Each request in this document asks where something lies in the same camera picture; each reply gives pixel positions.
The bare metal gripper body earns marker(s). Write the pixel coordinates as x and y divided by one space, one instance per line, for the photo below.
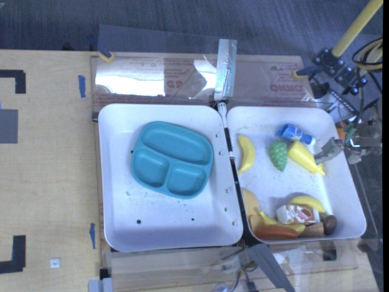
366 140

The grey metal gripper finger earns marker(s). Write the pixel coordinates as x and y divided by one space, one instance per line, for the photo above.
331 149

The brown round mushroom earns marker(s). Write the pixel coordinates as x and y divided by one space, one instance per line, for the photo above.
330 224

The tan cork-like cylinder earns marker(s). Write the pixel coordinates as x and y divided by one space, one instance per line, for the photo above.
313 230

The yellow squeeze bottle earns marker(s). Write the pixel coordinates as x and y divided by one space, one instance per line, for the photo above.
302 155

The yellow banana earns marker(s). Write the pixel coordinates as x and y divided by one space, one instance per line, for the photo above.
269 221
308 201
247 154

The pale yellow rounded toy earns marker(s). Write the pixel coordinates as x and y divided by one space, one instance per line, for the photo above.
249 201

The white plastic tray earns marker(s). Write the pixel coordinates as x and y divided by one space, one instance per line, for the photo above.
170 224
273 184

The blue divided plate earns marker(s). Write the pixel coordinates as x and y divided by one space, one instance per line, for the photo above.
173 141

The green grapes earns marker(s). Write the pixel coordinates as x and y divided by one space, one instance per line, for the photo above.
278 155

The white and orange carton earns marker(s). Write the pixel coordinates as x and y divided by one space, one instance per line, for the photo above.
296 214

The red sausage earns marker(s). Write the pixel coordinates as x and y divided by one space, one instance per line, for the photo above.
276 233

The blue and white packet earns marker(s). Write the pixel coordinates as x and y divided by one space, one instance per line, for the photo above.
291 132

